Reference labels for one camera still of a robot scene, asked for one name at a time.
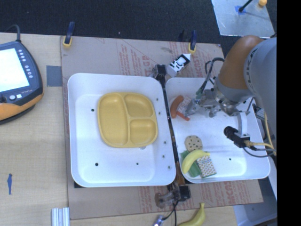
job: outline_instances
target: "button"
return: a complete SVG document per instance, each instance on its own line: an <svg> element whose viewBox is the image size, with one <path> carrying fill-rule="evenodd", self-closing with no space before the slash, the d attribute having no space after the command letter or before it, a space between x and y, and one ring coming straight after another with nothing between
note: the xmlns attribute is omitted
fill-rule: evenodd
<svg viewBox="0 0 301 226"><path fill-rule="evenodd" d="M15 96L15 95L11 95L11 96L9 96L9 99L10 99L10 100L15 100L15 99L16 99L16 96Z"/></svg>

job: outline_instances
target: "yellow banana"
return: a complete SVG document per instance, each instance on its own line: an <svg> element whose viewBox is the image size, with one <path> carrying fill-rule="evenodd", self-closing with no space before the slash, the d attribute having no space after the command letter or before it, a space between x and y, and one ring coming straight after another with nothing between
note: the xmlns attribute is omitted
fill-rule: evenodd
<svg viewBox="0 0 301 226"><path fill-rule="evenodd" d="M200 208L197 214L191 220L181 223L179 226L201 226L206 219L204 205L204 202L200 203Z"/></svg>
<svg viewBox="0 0 301 226"><path fill-rule="evenodd" d="M193 164L193 162L200 157L203 156L210 156L210 153L206 153L203 150L194 150L192 152L190 152L183 160L182 162L182 172L185 174L189 171L191 165Z"/></svg>

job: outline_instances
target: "gray square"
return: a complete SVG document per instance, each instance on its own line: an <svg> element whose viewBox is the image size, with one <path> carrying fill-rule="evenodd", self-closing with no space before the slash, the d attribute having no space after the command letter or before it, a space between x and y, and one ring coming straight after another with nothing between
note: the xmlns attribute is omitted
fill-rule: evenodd
<svg viewBox="0 0 301 226"><path fill-rule="evenodd" d="M255 35L270 38L274 28L266 6L260 7L259 0L252 0L240 13L239 8L249 0L211 0L221 35Z"/></svg>

